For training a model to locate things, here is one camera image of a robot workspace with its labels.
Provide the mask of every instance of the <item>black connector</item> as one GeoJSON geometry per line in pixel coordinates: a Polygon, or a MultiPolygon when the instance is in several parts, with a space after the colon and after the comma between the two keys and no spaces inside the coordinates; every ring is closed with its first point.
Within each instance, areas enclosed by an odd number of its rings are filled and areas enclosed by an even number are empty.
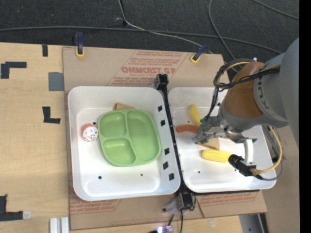
{"type": "Polygon", "coordinates": [[[250,169],[256,168],[256,165],[246,163],[246,161],[241,156],[237,156],[236,154],[232,154],[229,157],[229,163],[234,168],[239,170],[239,172],[244,176],[253,176],[253,173],[251,172],[250,169]]]}

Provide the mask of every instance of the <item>robotic arm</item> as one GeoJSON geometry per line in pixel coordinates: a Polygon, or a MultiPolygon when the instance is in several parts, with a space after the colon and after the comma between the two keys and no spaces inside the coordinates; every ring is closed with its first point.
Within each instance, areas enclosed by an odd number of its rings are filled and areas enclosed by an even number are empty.
{"type": "Polygon", "coordinates": [[[215,77],[214,99],[209,114],[201,120],[194,138],[205,143],[222,133],[238,143],[255,125],[280,128],[290,125],[299,147],[299,38],[287,51],[266,63],[244,61],[223,66],[215,77]],[[232,83],[219,83],[220,76],[236,65],[245,64],[232,83]],[[209,116],[219,88],[228,92],[217,116],[209,116]]]}

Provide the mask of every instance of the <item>green plate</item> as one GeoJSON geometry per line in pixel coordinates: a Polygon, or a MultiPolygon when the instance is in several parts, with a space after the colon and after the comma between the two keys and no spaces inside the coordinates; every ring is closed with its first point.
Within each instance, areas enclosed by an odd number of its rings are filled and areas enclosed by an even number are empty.
{"type": "Polygon", "coordinates": [[[152,117],[140,109],[107,112],[98,120],[101,147],[115,166],[142,165],[157,159],[161,143],[152,117]]]}

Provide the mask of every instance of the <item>yellow banana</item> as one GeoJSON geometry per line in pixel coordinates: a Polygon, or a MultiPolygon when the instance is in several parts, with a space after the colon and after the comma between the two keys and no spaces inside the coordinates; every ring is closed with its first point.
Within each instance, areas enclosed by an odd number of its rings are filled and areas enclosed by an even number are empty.
{"type": "Polygon", "coordinates": [[[198,112],[198,108],[196,107],[195,104],[193,104],[191,107],[190,107],[190,117],[193,121],[193,123],[196,125],[196,126],[200,126],[201,125],[201,122],[200,120],[202,119],[202,117],[200,116],[199,112],[198,112]]]}
{"type": "Polygon", "coordinates": [[[228,162],[232,153],[222,150],[203,150],[202,157],[210,161],[228,162]]]}

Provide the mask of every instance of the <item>blue clip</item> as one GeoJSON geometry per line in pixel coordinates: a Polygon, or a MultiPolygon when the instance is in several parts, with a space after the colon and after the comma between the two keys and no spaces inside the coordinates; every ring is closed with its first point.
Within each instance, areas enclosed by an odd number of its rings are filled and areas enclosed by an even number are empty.
{"type": "Polygon", "coordinates": [[[83,49],[83,33],[78,32],[78,46],[76,48],[76,55],[77,57],[83,57],[84,56],[84,49],[83,49]]]}
{"type": "Polygon", "coordinates": [[[195,53],[193,56],[191,56],[190,61],[191,61],[192,63],[194,63],[194,64],[197,63],[197,62],[199,61],[199,59],[200,59],[201,54],[204,53],[204,52],[206,51],[206,49],[207,49],[207,45],[203,45],[203,46],[198,50],[197,53],[195,53]]]}

